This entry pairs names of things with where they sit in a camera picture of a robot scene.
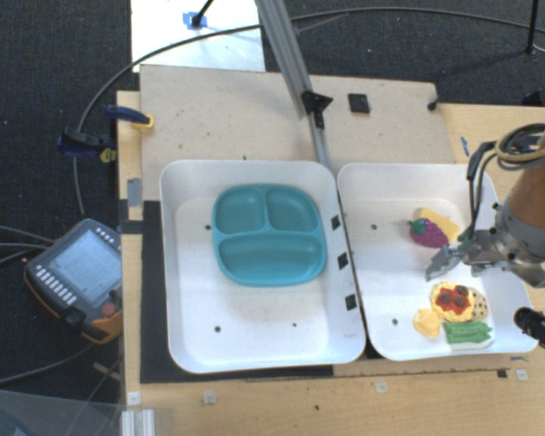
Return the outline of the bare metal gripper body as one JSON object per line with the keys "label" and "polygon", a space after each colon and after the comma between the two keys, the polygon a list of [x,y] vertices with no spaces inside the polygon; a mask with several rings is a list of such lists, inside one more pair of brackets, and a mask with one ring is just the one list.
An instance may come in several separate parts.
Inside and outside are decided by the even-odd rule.
{"label": "bare metal gripper body", "polygon": [[520,233],[496,228],[477,231],[462,260],[482,271],[501,268],[534,288],[545,288],[545,229]]}

